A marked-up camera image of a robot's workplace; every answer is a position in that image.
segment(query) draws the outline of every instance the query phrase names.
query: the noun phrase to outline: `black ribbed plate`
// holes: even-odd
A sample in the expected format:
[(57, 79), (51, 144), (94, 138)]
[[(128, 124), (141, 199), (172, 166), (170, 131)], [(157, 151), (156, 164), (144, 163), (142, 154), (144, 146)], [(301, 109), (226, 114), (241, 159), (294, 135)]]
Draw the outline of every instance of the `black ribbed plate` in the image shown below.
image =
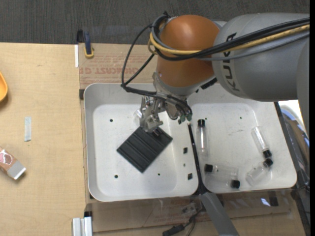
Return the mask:
[(138, 127), (120, 145), (117, 152), (143, 173), (173, 140), (159, 127), (157, 128), (157, 133), (158, 135), (147, 133), (141, 127)]

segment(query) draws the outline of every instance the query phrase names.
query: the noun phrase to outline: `blue and yellow clamp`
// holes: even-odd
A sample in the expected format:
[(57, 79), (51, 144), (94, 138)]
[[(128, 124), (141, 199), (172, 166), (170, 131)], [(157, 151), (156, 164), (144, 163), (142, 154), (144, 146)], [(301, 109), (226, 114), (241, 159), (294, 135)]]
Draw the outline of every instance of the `blue and yellow clamp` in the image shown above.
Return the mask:
[(84, 55), (86, 58), (91, 59), (94, 57), (94, 50), (91, 46), (90, 34), (88, 31), (83, 32), (81, 29), (77, 32), (77, 42), (84, 42)]

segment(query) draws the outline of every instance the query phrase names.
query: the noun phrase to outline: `clear vial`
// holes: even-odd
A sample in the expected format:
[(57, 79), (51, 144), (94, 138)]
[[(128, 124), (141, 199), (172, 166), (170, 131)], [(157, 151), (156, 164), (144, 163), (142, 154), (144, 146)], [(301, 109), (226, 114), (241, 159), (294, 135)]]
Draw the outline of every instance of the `clear vial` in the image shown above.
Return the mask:
[(238, 168), (223, 164), (206, 164), (205, 184), (218, 187), (239, 188), (241, 183), (238, 180)]
[(208, 161), (209, 159), (208, 130), (206, 128), (204, 119), (198, 120), (198, 126), (196, 131), (196, 148), (199, 160), (203, 162)]
[(269, 174), (270, 167), (273, 164), (273, 161), (270, 158), (267, 158), (264, 162), (258, 163), (254, 168), (252, 168), (246, 174), (246, 181), (251, 185), (254, 186), (258, 184), (264, 177)]
[(261, 127), (258, 126), (258, 127), (253, 128), (251, 130), (251, 133), (252, 133), (252, 137), (256, 143), (258, 150), (263, 153), (265, 158), (271, 157), (272, 154), (269, 150), (269, 145), (266, 142), (266, 139), (263, 135)]

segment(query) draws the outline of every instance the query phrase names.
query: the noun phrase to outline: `glass vial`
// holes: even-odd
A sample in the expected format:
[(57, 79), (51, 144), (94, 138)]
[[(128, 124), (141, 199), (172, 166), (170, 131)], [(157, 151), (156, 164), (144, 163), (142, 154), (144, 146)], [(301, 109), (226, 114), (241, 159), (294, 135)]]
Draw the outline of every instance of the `glass vial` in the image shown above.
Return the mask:
[(258, 184), (264, 177), (266, 177), (270, 171), (270, 166), (273, 164), (273, 161), (270, 158), (267, 158), (264, 162), (258, 163), (254, 168), (252, 168), (246, 174), (246, 181), (254, 186)]
[(251, 133), (258, 150), (263, 153), (265, 158), (271, 157), (272, 154), (269, 150), (269, 145), (267, 144), (266, 139), (262, 133), (261, 127), (258, 126), (253, 128)]
[(208, 131), (204, 119), (198, 120), (196, 131), (196, 148), (199, 160), (207, 161), (209, 159)]
[(206, 164), (206, 185), (216, 185), (218, 187), (239, 188), (241, 183), (238, 180), (238, 168), (223, 164)]

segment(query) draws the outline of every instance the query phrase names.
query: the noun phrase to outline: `table surface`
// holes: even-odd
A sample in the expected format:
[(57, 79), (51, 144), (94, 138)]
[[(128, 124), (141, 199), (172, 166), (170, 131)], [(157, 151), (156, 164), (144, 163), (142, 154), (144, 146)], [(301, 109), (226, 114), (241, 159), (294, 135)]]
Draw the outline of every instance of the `table surface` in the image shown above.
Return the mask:
[[(82, 217), (86, 205), (74, 46), (0, 43), (0, 47), (0, 71), (9, 89), (0, 103), (0, 145), (27, 168), (18, 180), (0, 174), (0, 235), (70, 236), (72, 218)], [(28, 142), (25, 117), (31, 117)], [(288, 203), (288, 214), (232, 221), (240, 235), (305, 235), (295, 202)], [(168, 228), (95, 235), (161, 235)], [(211, 222), (198, 223), (191, 235), (205, 232), (217, 235)]]

